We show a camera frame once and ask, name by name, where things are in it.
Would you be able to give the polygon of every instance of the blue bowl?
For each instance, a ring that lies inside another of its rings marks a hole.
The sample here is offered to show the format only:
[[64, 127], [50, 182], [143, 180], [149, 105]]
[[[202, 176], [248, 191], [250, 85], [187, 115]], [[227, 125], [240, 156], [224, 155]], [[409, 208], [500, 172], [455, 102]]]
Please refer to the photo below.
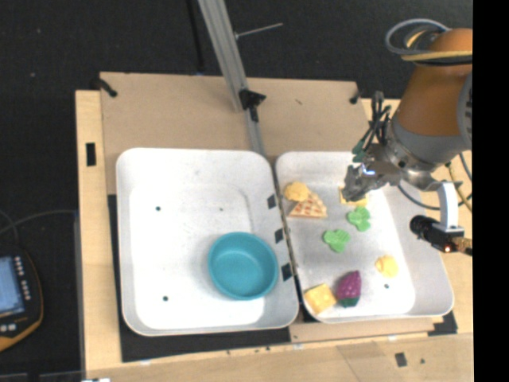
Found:
[[250, 233], [231, 232], [212, 245], [208, 272], [221, 293], [252, 300], [274, 288], [279, 270], [276, 255], [266, 242]]

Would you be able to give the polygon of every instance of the yellow toy food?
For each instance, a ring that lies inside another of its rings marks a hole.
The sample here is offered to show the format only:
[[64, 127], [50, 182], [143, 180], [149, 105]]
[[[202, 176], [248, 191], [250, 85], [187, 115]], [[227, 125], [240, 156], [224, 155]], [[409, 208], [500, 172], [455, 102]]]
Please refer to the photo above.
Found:
[[318, 195], [309, 191], [309, 196], [295, 205], [289, 215], [300, 218], [326, 218], [327, 207]]
[[385, 255], [377, 259], [376, 268], [385, 277], [395, 277], [399, 272], [396, 259], [390, 255]]
[[309, 188], [303, 182], [295, 181], [285, 188], [285, 197], [290, 201], [303, 201], [309, 196]]
[[319, 314], [337, 303], [336, 297], [325, 283], [306, 291], [304, 299], [311, 306], [314, 314]]
[[353, 205], [355, 207], [365, 207], [367, 205], [367, 194], [364, 196], [364, 198], [361, 198], [358, 201], [346, 201], [343, 197], [342, 191], [343, 188], [339, 187], [340, 191], [340, 203], [345, 205]]

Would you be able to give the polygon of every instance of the electronic device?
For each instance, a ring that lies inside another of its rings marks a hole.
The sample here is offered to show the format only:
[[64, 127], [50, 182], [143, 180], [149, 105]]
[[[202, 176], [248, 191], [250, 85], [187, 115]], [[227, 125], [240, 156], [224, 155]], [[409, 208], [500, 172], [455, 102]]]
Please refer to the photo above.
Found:
[[35, 266], [22, 248], [0, 245], [0, 352], [42, 321], [43, 299]]

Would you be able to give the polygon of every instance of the metal pole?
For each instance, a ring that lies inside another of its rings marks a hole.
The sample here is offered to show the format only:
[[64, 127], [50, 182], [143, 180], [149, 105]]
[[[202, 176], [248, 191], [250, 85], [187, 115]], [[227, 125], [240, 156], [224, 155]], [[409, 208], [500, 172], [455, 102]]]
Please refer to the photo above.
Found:
[[[230, 18], [224, 0], [198, 0], [201, 13], [204, 16], [207, 30], [212, 40], [214, 51], [219, 62], [221, 72], [231, 93], [234, 109], [245, 111], [240, 99], [240, 92], [247, 91], [246, 73], [239, 54], [239, 47], [231, 27]], [[246, 123], [251, 148], [265, 156], [258, 121], [251, 117], [250, 111], [245, 111]]]

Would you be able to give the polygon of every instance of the black floor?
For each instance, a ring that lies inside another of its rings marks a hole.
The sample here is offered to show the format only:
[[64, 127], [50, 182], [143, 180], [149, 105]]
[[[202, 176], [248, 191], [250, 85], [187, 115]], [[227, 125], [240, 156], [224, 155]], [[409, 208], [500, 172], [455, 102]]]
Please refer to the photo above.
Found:
[[[383, 44], [409, 18], [473, 23], [473, 0], [225, 0], [248, 76], [354, 80], [364, 96], [399, 97], [413, 65]], [[0, 210], [17, 227], [45, 293], [36, 333], [0, 353], [0, 375], [80, 368], [75, 271], [76, 130], [73, 94], [101, 71], [219, 75], [197, 15], [203, 62], [186, 0], [0, 0]], [[0, 243], [16, 241], [3, 232]]]

